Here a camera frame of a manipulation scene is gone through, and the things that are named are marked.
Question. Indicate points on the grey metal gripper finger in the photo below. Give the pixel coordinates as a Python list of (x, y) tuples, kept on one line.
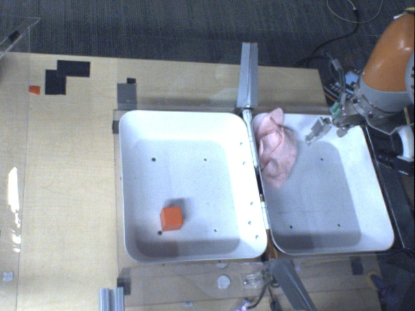
[(319, 129), (342, 132)]

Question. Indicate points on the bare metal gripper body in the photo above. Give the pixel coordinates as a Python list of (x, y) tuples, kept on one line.
[(360, 113)]

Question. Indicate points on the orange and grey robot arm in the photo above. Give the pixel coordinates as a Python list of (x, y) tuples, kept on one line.
[(389, 60)]

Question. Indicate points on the pink cloth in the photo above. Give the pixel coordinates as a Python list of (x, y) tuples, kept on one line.
[(275, 154)]

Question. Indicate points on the white plastic tray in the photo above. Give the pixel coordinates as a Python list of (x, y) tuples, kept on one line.
[(194, 180), (327, 199)]

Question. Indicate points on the orange cube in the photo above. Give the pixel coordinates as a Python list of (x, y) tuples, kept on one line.
[(172, 218)]

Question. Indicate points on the black cylinder on white bracket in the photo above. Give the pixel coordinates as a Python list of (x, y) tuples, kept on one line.
[(405, 141)]

